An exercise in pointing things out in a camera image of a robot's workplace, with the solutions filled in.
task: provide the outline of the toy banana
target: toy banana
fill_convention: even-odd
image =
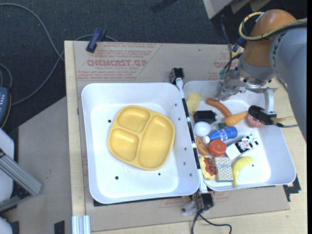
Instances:
[[[237,186],[237,180],[240,174],[240,171],[247,165],[253,163],[254,159],[249,156],[243,156],[238,158],[232,165],[232,172],[234,178],[234,186]]]

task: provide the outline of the blue clip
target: blue clip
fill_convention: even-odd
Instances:
[[[97,27],[94,32],[91,41],[89,42],[86,51],[94,53],[96,47],[97,47],[97,41],[99,40],[100,36],[102,34],[102,29]]]

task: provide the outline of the gray surface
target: gray surface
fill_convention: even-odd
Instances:
[[[54,234],[65,221],[71,231],[71,188],[66,98],[19,127],[19,164],[42,183],[38,196],[27,197],[2,214],[19,221],[21,234]]]

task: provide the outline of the white egg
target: white egg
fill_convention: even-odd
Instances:
[[[198,137],[204,137],[211,132],[211,125],[204,121],[199,121],[195,123],[194,127],[194,134]]]

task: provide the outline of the blue water bottle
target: blue water bottle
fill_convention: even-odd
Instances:
[[[230,138],[237,137],[237,129],[233,126],[225,127],[220,130],[213,131],[210,135],[206,135],[202,138],[204,144],[209,144],[210,141],[214,139],[220,139],[222,141],[226,141]]]

